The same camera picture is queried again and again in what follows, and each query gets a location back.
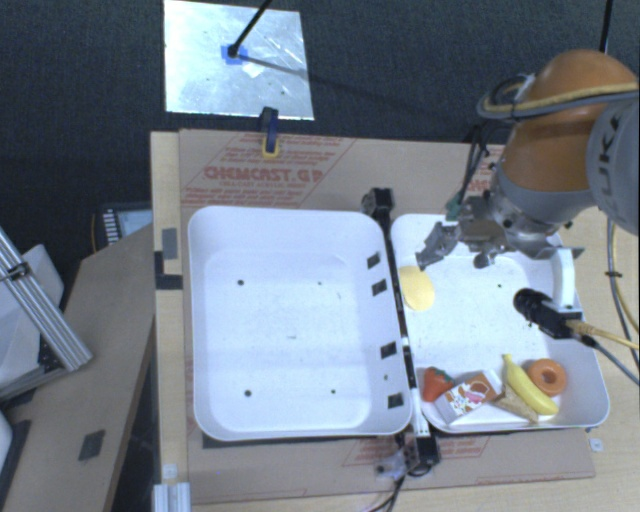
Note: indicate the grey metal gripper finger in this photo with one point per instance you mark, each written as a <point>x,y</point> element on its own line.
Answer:
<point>434,247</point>
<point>484,259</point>

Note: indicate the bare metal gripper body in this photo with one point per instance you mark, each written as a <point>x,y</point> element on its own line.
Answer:
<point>487,227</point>

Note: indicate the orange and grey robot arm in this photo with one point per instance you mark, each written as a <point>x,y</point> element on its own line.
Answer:
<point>560,150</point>

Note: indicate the white plastic tray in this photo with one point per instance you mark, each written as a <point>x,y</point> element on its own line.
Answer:
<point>290,325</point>
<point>480,325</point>

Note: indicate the thin black and white rod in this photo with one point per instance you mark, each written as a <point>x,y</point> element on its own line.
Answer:
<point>401,320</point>

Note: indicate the orange doughnut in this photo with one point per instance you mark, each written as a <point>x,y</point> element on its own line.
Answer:
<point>547,377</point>

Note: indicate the yellow banana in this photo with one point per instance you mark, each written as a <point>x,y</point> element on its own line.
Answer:
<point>525,387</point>

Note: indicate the orange and white carton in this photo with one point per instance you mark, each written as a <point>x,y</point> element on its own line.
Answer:
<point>467,396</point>

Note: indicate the brown cardboard board red print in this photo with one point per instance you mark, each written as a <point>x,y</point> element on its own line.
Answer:
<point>310,170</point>

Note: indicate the tan pizza slice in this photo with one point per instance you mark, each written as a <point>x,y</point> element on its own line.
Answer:
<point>515,405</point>

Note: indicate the black cylinder on white bracket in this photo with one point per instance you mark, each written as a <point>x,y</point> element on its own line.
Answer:
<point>537,306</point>

